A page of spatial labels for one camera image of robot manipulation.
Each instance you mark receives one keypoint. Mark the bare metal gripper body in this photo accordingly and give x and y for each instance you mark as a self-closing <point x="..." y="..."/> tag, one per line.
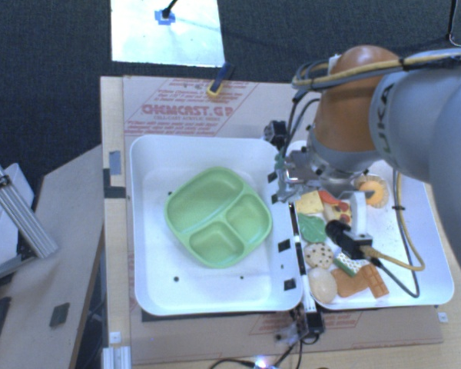
<point x="315" y="171"/>

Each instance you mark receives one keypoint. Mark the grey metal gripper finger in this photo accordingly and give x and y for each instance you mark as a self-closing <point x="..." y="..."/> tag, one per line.
<point x="282" y="195"/>

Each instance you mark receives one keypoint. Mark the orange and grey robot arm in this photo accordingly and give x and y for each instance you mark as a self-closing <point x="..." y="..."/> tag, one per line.
<point x="415" y="121"/>

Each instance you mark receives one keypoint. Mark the yellow cheese wedge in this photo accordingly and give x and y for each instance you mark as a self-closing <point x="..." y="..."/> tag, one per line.
<point x="309" y="202"/>

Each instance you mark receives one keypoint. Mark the orange pizza slice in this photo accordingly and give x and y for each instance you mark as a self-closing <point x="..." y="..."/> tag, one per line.
<point x="336" y="206"/>

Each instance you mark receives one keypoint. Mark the green lettuce leaf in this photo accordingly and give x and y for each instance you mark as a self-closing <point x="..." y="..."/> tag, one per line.
<point x="311" y="229"/>

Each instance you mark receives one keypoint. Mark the round biscuit with orange centre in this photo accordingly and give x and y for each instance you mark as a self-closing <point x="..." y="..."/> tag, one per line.
<point x="373" y="192"/>

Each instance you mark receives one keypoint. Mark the chocolate chip biscuit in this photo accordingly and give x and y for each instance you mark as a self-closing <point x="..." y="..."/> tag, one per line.
<point x="317" y="254"/>

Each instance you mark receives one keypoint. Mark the green divided plate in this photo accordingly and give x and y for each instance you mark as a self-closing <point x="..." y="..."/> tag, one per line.
<point x="207" y="213"/>

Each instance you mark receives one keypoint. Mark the green and white sandwich wedge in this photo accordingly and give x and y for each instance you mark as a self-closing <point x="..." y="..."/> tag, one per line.
<point x="347" y="264"/>

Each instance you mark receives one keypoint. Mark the beige bread roll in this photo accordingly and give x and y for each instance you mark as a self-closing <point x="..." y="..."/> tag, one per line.
<point x="322" y="286"/>

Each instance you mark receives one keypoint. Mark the orange bread slice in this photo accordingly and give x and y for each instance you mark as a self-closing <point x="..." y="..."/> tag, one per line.
<point x="347" y="284"/>

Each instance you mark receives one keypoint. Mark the orange waffle bar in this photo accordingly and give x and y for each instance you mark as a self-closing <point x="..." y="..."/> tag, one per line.
<point x="376" y="283"/>

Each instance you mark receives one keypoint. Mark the brown cardboard board red print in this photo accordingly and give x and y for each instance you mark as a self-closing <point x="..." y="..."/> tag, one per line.
<point x="184" y="106"/>

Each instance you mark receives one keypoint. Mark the white plastic tray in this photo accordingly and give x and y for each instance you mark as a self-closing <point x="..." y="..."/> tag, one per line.
<point x="157" y="275"/>
<point x="418" y="279"/>

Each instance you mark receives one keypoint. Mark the black cylinder on white bracket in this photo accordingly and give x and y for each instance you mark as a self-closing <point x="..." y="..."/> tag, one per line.
<point x="347" y="238"/>

